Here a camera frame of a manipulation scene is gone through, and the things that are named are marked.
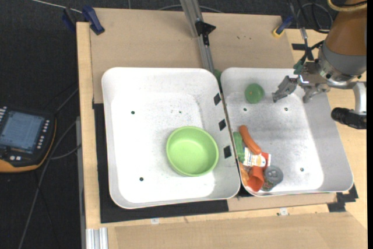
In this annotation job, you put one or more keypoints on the green bowl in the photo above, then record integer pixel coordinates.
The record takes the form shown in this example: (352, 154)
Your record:
(192, 151)

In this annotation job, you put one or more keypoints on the black cylinder on white bracket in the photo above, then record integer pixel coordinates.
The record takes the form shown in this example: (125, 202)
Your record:
(348, 118)

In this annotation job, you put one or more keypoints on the thin black rod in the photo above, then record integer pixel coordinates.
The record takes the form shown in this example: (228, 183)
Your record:
(227, 122)

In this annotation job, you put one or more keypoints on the white and orange carton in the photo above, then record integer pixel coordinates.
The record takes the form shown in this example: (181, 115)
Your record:
(256, 158)

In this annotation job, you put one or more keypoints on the green toy cucumber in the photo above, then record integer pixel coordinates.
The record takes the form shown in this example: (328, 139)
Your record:
(238, 144)

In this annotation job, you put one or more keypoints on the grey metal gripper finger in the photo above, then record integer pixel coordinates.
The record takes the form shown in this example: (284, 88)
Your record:
(309, 94)
(284, 89)

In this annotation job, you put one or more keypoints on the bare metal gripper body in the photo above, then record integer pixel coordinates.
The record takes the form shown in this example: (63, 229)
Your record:
(314, 74)

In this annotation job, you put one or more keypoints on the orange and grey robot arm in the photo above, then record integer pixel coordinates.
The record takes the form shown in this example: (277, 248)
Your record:
(346, 29)

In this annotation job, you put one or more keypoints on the green toy apple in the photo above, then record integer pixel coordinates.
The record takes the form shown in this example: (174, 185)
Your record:
(254, 93)

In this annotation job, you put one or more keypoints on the orange toy sausage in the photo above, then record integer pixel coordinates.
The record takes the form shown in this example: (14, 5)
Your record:
(249, 139)

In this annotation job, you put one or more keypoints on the white plastic tray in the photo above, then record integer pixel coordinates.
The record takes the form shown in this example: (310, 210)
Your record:
(291, 137)
(145, 140)

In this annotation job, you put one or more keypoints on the small grey-topped can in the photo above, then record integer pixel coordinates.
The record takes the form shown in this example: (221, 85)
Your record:
(274, 174)

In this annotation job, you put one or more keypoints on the brown cardboard board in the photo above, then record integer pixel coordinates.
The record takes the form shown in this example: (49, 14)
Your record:
(151, 40)

